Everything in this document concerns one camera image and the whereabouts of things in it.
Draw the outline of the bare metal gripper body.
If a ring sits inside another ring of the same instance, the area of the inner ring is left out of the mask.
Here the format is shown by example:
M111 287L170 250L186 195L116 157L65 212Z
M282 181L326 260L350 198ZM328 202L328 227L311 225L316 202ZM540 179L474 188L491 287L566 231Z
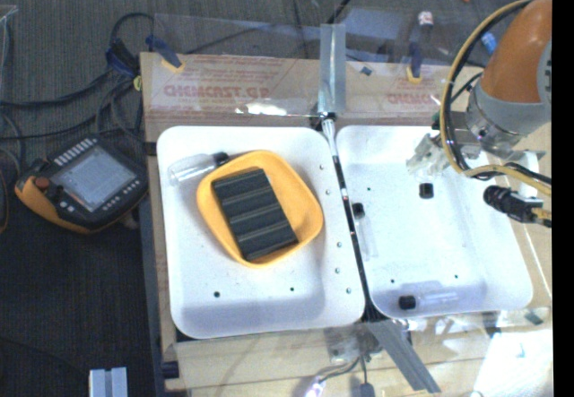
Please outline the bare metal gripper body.
M477 159L485 151L501 159L509 159L515 146L525 134L509 132L479 114L470 117L464 111L445 116L445 138L438 136L437 144L453 159Z

